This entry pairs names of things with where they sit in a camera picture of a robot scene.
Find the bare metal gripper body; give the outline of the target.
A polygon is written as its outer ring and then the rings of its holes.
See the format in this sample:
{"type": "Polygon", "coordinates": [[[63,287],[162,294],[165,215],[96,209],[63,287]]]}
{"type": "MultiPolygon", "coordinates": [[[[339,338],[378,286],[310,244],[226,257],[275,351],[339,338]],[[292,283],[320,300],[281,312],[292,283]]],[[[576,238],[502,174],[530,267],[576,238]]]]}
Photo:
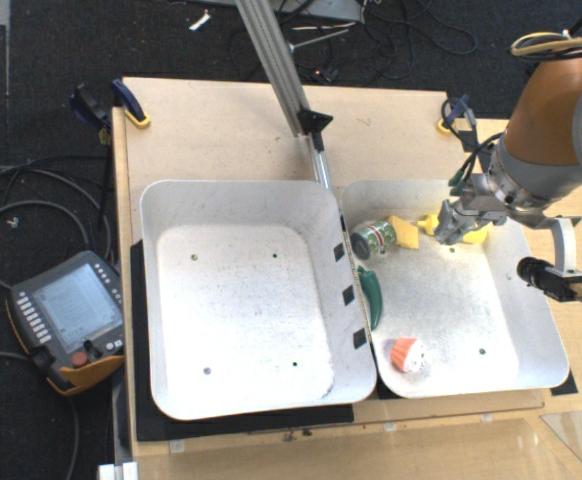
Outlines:
{"type": "Polygon", "coordinates": [[[456,201],[457,220],[462,225],[503,225],[527,211],[525,195],[501,165],[491,165],[486,173],[470,175],[456,201]]]}

